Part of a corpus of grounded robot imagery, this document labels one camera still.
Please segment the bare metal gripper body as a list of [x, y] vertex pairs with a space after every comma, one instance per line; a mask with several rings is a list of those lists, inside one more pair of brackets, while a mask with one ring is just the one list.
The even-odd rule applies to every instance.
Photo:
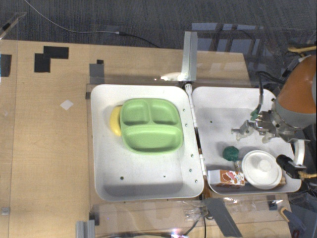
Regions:
[[299, 113], [289, 111], [284, 108], [276, 109], [272, 107], [268, 111], [252, 111], [252, 121], [254, 129], [259, 135], [264, 136], [264, 132], [269, 131], [276, 134], [275, 138], [281, 138], [285, 142], [295, 142], [299, 140], [296, 126], [296, 118]]

